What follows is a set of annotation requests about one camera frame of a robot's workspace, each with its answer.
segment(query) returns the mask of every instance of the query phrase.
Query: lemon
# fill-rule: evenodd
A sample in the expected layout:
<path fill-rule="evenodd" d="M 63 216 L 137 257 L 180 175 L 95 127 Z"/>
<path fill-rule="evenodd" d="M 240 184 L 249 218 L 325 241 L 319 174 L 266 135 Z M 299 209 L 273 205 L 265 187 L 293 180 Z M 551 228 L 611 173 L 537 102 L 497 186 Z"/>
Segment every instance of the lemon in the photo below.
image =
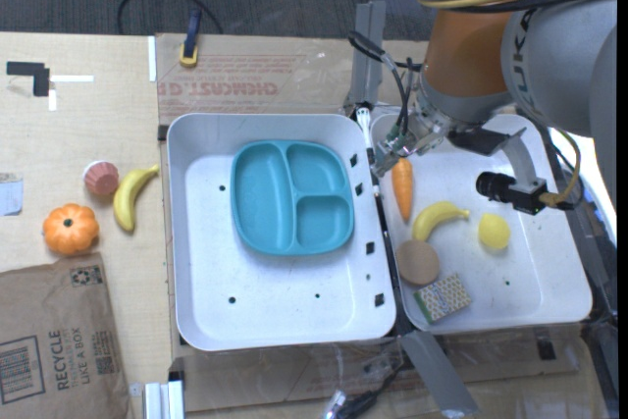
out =
<path fill-rule="evenodd" d="M 478 236 L 486 246 L 503 249 L 510 240 L 510 226 L 500 215 L 485 213 L 480 219 Z"/>

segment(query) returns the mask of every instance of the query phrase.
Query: plastic tray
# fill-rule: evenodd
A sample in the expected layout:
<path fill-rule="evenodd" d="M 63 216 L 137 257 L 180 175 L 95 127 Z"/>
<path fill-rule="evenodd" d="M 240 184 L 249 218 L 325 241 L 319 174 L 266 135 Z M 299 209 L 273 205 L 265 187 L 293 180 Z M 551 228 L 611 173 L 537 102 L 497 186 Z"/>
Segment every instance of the plastic tray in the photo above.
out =
<path fill-rule="evenodd" d="M 396 114 L 377 118 L 374 139 L 390 128 Z M 486 124 L 493 131 L 515 134 L 526 128 L 522 140 L 534 160 L 537 175 L 556 191 L 543 140 L 534 125 L 514 114 L 496 116 Z M 426 206 L 449 200 L 470 210 L 468 220 L 436 227 L 428 242 L 439 254 L 439 279 L 458 273 L 471 296 L 471 304 L 429 324 L 413 298 L 418 289 L 401 280 L 403 305 L 412 323 L 435 334 L 511 328 L 545 323 L 577 322 L 590 312 L 592 296 L 566 215 L 546 208 L 535 216 L 517 212 L 512 205 L 489 201 L 475 182 L 484 171 L 512 176 L 505 154 L 484 157 L 453 147 L 445 141 L 419 157 L 411 156 L 414 170 L 412 217 L 406 224 L 394 200 L 390 172 L 381 189 L 392 245 L 396 249 L 412 237 L 412 221 Z M 478 224 L 485 212 L 501 215 L 510 226 L 508 247 L 491 253 L 478 240 Z"/>
<path fill-rule="evenodd" d="M 235 155 L 231 186 L 235 227 L 258 251 L 326 253 L 353 231 L 346 170 L 334 151 L 319 143 L 250 143 Z"/>
<path fill-rule="evenodd" d="M 239 235 L 234 159 L 256 141 L 329 148 L 348 177 L 353 232 L 328 253 L 279 256 Z M 214 351 L 372 340 L 393 326 L 391 273 L 361 129 L 340 115 L 189 114 L 168 131 L 175 308 L 182 337 Z"/>

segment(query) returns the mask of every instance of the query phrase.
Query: beige tabletop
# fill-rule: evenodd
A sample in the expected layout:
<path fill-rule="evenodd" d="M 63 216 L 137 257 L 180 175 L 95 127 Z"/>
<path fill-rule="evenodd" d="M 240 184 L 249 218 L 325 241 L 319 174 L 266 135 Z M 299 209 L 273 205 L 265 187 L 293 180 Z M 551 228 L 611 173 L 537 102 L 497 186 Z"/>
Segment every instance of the beige tabletop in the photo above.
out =
<path fill-rule="evenodd" d="M 82 180 L 84 167 L 95 160 L 114 163 L 121 174 L 161 162 L 149 38 L 5 32 L 0 54 L 5 62 L 43 63 L 51 76 L 93 76 L 93 82 L 57 83 L 51 111 L 49 98 L 33 96 L 32 78 L 0 73 L 0 173 L 19 174 L 24 181 L 22 211 L 0 217 L 0 272 L 57 260 L 43 242 L 43 219 L 67 202 L 92 207 L 101 225 L 95 250 L 105 263 L 127 380 L 139 387 L 163 383 L 173 354 L 162 183 L 151 181 L 137 199 L 130 235 L 116 224 L 111 199 L 90 194 Z M 577 337 L 570 346 L 578 371 L 470 383 L 483 411 L 478 417 L 605 417 L 590 354 Z M 131 400 L 135 417 L 141 417 L 141 398 Z M 190 416 L 317 417 L 324 403 Z M 363 417 L 419 416 L 442 417 L 424 389 L 386 393 Z"/>

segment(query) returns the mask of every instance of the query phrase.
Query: orange carrot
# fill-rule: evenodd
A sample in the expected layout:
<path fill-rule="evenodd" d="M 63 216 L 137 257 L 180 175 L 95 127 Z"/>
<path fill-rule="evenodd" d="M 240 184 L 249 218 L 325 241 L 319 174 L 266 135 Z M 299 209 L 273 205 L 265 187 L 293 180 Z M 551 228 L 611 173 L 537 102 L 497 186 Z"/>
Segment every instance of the orange carrot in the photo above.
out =
<path fill-rule="evenodd" d="M 405 158 L 399 159 L 392 167 L 392 190 L 403 220 L 410 218 L 412 209 L 412 163 Z"/>

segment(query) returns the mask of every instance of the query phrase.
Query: toy pumpkin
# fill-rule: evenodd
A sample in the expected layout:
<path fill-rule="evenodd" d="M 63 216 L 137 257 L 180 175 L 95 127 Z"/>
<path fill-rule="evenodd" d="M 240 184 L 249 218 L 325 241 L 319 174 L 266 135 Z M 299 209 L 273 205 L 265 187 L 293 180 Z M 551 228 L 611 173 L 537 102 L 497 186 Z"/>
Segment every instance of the toy pumpkin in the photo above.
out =
<path fill-rule="evenodd" d="M 63 255 L 88 249 L 99 231 L 92 209 L 75 203 L 55 208 L 43 222 L 46 244 L 52 251 Z"/>

